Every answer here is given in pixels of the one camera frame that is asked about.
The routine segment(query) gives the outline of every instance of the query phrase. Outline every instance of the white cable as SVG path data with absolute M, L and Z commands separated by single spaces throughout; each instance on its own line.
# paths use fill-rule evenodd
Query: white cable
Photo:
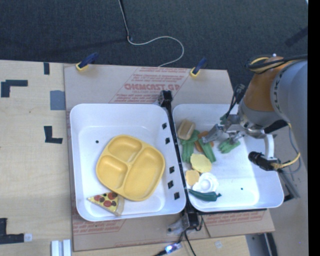
M 123 10 L 123 8 L 122 8 L 122 5 L 121 5 L 120 0 L 118 0 L 118 2 L 119 2 L 119 5 L 120 5 L 120 10 L 121 10 L 121 13 L 122 13 L 122 18 L 123 18 L 123 22 L 124 22 L 124 26 L 125 26 L 125 30 L 126 30 L 126 35 L 127 35 L 127 36 L 126 36 L 126 39 L 127 39 L 127 41 L 128 41 L 130 44 L 132 44 L 132 45 L 134 45 L 134 46 L 143 46 L 143 45 L 147 45 L 147 44 L 149 44 L 149 43 L 151 43 L 151 42 L 153 42 L 153 41 L 155 41 L 155 40 L 165 39 L 165 38 L 169 38 L 169 39 L 172 39 L 172 40 L 177 41 L 177 42 L 181 45 L 181 48 L 182 48 L 182 53 L 181 53 L 180 57 L 179 57 L 179 58 L 176 58 L 175 60 L 169 61 L 169 62 L 167 62 L 167 63 L 161 64 L 161 65 L 158 66 L 158 67 L 163 67 L 163 66 L 165 66 L 165 65 L 168 65 L 168 64 L 177 62 L 178 60 L 180 60 L 180 59 L 183 57 L 183 55 L 184 55 L 184 53 L 185 53 L 184 45 L 183 45 L 178 39 L 176 39 L 176 38 L 174 38 L 174 37 L 172 37 L 172 36 L 168 36 L 168 35 L 159 36 L 159 37 L 156 37 L 156 38 L 154 38 L 154 39 L 152 39 L 152 40 L 150 40 L 150 41 L 142 42 L 142 43 L 134 43 L 134 42 L 130 41 L 130 38 L 129 38 L 129 29 L 128 29 L 128 26 L 127 26 L 125 13 L 124 13 L 124 10 Z

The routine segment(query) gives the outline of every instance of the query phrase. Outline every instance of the cardboard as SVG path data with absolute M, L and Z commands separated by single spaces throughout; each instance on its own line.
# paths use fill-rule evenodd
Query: cardboard
M 72 206 L 73 250 L 126 247 L 175 242 L 168 226 L 179 214 L 90 222 L 76 209 L 70 133 L 70 111 L 82 103 L 153 104 L 162 90 L 172 92 L 172 108 L 179 104 L 229 104 L 233 90 L 226 70 L 204 69 L 196 78 L 188 68 L 89 65 L 80 72 L 74 64 L 64 65 L 66 122 Z M 203 216 L 205 227 L 189 239 L 206 239 L 274 230 L 268 210 L 218 213 Z

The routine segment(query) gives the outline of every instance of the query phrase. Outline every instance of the blue clamp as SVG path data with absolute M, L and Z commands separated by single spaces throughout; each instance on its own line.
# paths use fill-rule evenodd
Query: blue clamp
M 191 69 L 190 75 L 193 78 L 196 78 L 200 73 L 200 69 L 204 68 L 206 65 L 207 65 L 207 59 L 203 57 L 202 60 L 199 61 L 198 65 L 196 65 L 193 69 Z
M 98 56 L 99 55 L 97 52 L 90 54 L 88 57 L 86 57 L 81 62 L 79 62 L 78 64 L 75 65 L 76 69 L 78 71 L 83 71 L 83 70 L 87 69 L 88 64 L 94 63 L 96 61 L 96 59 L 98 58 Z

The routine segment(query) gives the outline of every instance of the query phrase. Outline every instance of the black fabric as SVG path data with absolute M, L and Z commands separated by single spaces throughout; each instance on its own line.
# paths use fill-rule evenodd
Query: black fabric
M 306 0 L 122 0 L 131 39 L 171 36 L 184 56 L 166 67 L 228 70 L 233 86 L 247 85 L 247 59 L 308 53 Z M 0 3 L 0 59 L 156 67 L 178 58 L 181 46 L 160 39 L 127 42 L 118 0 L 15 0 Z

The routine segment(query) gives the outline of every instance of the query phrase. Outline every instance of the toy pizza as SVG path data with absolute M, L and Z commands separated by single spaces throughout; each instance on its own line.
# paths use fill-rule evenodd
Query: toy pizza
M 120 216 L 124 210 L 125 199 L 115 192 L 97 194 L 87 199 L 117 216 Z

